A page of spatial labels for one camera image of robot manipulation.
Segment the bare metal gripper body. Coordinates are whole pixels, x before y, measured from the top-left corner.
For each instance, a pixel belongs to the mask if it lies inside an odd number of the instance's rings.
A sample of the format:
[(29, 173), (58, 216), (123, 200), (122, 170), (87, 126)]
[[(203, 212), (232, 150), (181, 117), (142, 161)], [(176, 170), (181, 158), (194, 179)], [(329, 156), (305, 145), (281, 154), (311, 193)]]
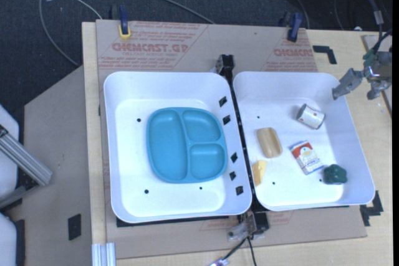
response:
[(392, 53), (378, 51), (365, 62), (365, 77), (368, 80), (390, 80), (392, 78)]

